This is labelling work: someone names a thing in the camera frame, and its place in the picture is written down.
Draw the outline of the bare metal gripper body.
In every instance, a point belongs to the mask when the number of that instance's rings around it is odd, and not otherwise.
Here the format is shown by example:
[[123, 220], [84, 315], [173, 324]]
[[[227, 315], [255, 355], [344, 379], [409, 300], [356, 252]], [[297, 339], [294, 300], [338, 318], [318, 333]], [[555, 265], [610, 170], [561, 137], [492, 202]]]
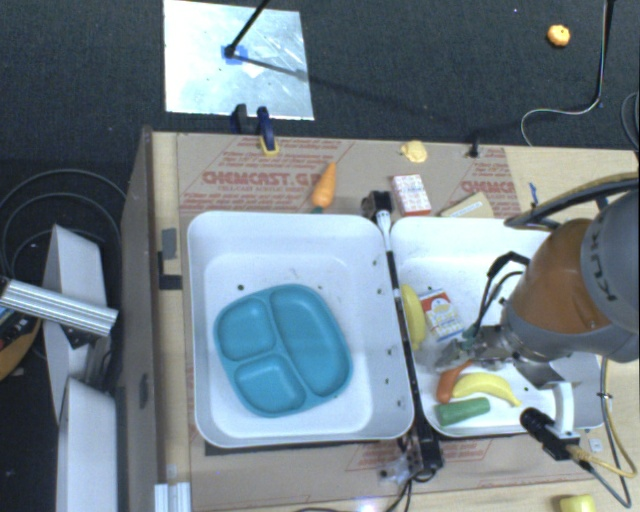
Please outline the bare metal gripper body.
[[501, 370], [515, 361], [515, 351], [500, 325], [470, 326], [463, 333], [462, 347], [474, 364], [490, 371]]

